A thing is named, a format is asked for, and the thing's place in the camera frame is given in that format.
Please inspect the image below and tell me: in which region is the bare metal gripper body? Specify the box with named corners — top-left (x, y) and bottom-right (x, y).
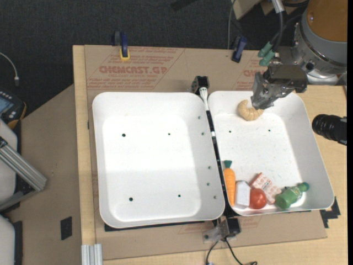
top-left (265, 30), bottom-right (347, 94)

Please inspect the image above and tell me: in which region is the beige croissant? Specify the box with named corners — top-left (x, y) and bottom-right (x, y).
top-left (238, 99), bottom-right (264, 122)

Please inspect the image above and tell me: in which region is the white plastic tray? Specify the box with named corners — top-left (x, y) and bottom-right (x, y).
top-left (207, 90), bottom-right (335, 217)
top-left (92, 91), bottom-right (226, 229)

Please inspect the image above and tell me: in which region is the thin black and white rod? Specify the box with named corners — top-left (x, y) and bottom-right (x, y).
top-left (199, 86), bottom-right (231, 208)

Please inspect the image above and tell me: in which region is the red and white carton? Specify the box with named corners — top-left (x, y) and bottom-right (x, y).
top-left (250, 172), bottom-right (282, 205)

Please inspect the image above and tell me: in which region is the orange carrot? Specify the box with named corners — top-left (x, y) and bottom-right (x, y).
top-left (223, 160), bottom-right (237, 207)

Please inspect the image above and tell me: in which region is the green bottle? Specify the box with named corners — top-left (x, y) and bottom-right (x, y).
top-left (275, 182), bottom-right (310, 210)

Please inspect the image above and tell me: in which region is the small white bottle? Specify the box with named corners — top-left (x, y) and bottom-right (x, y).
top-left (234, 180), bottom-right (252, 210)

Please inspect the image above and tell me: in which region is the red tomato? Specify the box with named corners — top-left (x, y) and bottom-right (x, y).
top-left (249, 188), bottom-right (268, 210)

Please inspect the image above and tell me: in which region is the brown cardboard board red print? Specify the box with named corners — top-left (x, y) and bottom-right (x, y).
top-left (84, 44), bottom-right (328, 261)

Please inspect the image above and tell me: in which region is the black cylinder on white bracket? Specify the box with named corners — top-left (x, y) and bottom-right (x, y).
top-left (312, 114), bottom-right (348, 146)

